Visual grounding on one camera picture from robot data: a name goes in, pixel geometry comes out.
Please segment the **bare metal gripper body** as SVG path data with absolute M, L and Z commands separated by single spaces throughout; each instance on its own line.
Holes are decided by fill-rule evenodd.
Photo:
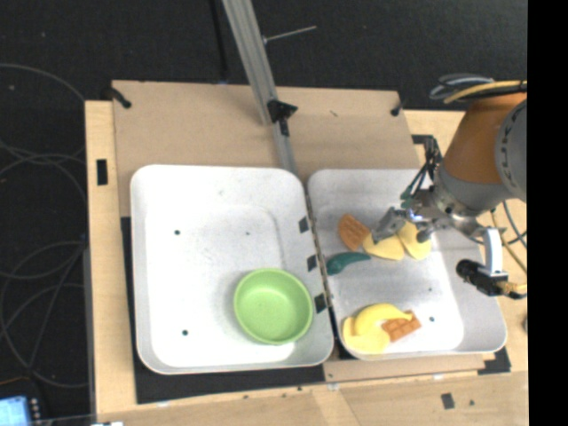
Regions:
M 466 237 L 473 237 L 480 224 L 477 217 L 482 209 L 471 207 L 446 187 L 428 187 L 411 190 L 400 195 L 398 209 L 406 212 L 406 223 L 418 227 L 432 226 L 434 232 L 453 228 Z

